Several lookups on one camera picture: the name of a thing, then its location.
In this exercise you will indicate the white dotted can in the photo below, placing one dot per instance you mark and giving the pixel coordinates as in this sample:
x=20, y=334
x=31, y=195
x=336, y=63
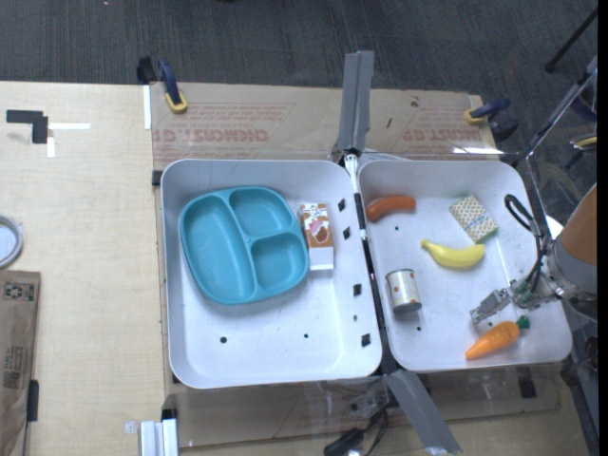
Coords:
x=404, y=290

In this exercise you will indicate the white plastic tray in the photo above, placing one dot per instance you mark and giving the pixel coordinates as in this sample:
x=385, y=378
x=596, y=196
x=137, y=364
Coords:
x=285, y=330
x=451, y=297

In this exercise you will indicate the brown cardboard board red print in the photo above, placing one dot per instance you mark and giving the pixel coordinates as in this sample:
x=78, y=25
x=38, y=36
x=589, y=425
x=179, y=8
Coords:
x=247, y=126

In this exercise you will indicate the white tape roll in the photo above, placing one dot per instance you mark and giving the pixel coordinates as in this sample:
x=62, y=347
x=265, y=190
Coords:
x=19, y=242

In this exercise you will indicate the orange carrot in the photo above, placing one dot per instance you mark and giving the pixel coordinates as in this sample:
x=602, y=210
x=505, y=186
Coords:
x=496, y=339

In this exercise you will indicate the orange sausage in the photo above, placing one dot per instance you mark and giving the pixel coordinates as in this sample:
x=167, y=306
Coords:
x=389, y=205

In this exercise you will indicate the white patterned packet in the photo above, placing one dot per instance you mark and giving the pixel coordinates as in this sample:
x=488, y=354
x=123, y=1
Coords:
x=474, y=217

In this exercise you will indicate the blue divided plate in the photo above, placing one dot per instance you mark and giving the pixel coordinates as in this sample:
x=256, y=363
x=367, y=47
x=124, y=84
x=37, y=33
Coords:
x=218, y=250

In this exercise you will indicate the orange and white carton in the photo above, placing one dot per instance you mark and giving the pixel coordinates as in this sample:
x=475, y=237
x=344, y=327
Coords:
x=319, y=240

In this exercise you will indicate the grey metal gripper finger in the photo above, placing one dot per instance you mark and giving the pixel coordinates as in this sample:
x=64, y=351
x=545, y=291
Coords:
x=497, y=299
x=480, y=314

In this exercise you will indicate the brown paper bag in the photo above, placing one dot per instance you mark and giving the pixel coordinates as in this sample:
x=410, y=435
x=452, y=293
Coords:
x=16, y=349

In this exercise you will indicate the yellow banana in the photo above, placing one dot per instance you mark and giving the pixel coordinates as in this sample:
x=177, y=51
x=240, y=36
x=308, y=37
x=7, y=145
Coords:
x=457, y=256

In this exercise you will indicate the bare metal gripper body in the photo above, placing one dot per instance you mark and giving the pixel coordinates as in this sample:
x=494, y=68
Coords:
x=546, y=295

